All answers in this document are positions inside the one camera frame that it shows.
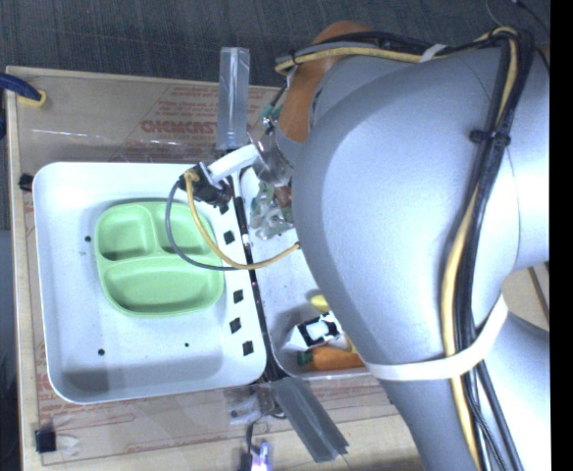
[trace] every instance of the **clear plastic object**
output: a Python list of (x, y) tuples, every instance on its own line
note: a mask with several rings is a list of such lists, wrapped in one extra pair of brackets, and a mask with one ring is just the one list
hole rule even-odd
[(217, 150), (234, 150), (249, 143), (247, 97), (249, 91), (249, 50), (222, 47), (219, 65), (219, 111)]

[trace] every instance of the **wooden table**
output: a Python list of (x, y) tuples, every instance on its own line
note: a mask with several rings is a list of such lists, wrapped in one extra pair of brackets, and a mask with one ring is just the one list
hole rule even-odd
[[(23, 174), (59, 160), (180, 162), (180, 152), (201, 160), (214, 138), (216, 84), (18, 67), (8, 73), (48, 95), (37, 109), (12, 93), (6, 100), (23, 469), (237, 469), (244, 426), (226, 424), (225, 415), (210, 426), (210, 414), (227, 408), (224, 390), (95, 407), (71, 405), (53, 392), (45, 376), (31, 194), (19, 185)], [(274, 92), (252, 89), (250, 121)], [(547, 328), (543, 267), (512, 275), (503, 290), (512, 310)], [(255, 441), (272, 445), (274, 469), (421, 469), (405, 423), (371, 376), (312, 387), (349, 441), (349, 455), (315, 464), (289, 422), (269, 418), (256, 425)], [(38, 453), (35, 431), (47, 424), (61, 449)]]

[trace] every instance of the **dark floor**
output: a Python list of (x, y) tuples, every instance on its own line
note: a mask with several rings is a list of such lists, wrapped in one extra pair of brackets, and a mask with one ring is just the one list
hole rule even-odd
[[(279, 85), (274, 58), (338, 20), (460, 44), (495, 26), (487, 0), (0, 0), (6, 65), (216, 80), (222, 46), (251, 52), (251, 82)], [(490, 0), (494, 17), (549, 42), (550, 0)], [(10, 228), (0, 142), (0, 231)]]

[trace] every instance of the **white strap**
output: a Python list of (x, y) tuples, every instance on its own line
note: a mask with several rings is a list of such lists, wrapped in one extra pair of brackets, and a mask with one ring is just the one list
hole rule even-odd
[(442, 49), (445, 49), (447, 47), (447, 45), (443, 45), (442, 43), (436, 43), (435, 45), (429, 47), (428, 49), (426, 49), (426, 51), (424, 51), (424, 54), (422, 54), (422, 57), (420, 58), (420, 63), (426, 63), (427, 61), (431, 61), (433, 59), (433, 56), (435, 56), (438, 52), (440, 52)]
[(365, 366), (374, 377), (382, 381), (433, 381), (458, 377), (469, 372), (487, 357), (506, 321), (507, 314), (506, 303), (500, 296), (476, 340), (469, 347), (452, 356), (421, 363), (403, 365), (365, 363)]

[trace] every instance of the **green plate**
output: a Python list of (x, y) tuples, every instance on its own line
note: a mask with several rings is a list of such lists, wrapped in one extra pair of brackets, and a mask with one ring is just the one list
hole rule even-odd
[[(170, 316), (203, 309), (224, 291), (224, 274), (194, 267), (174, 253), (165, 231), (165, 201), (113, 206), (99, 217), (95, 252), (99, 280), (120, 311)], [(201, 222), (214, 240), (212, 228)], [(198, 262), (221, 265), (195, 226), (186, 204), (174, 203), (171, 226), (183, 253)]]

